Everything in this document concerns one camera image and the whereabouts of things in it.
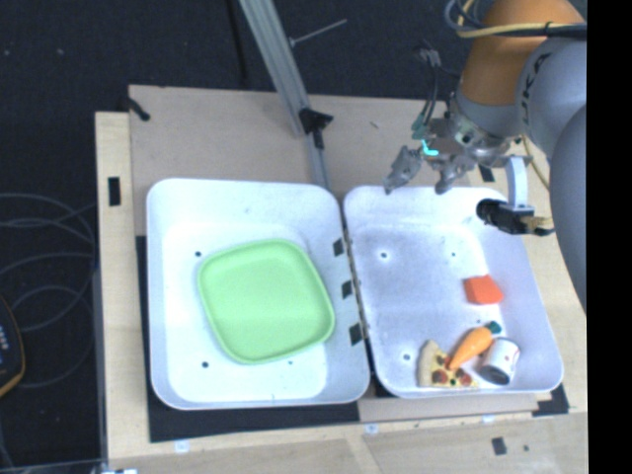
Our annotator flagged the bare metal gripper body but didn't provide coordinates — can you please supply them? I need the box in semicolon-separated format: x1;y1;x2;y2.
419;112;519;173

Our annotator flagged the white plastic tray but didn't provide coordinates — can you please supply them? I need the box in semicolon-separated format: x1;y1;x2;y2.
145;177;371;411
342;184;565;400

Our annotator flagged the orange cube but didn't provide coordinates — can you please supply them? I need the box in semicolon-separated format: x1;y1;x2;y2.
462;274;505;306

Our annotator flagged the thin black rod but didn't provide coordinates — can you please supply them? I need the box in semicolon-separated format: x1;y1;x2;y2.
340;199;376;379

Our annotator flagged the brown cardboard board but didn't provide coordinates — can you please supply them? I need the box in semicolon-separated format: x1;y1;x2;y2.
127;84;549;423

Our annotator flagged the orange carrot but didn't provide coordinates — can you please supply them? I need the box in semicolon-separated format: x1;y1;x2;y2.
445;320;503;370

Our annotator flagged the white can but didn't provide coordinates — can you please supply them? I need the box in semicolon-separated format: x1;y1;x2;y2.
475;337;521;386

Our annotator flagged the green plate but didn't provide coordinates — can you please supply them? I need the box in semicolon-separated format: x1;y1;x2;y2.
197;238;337;366

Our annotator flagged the pizza slice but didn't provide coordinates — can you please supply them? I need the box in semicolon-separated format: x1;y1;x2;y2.
417;339;479;390

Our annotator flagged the black cylinder on white bracket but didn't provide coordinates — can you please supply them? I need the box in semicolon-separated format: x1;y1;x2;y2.
475;154;536;235

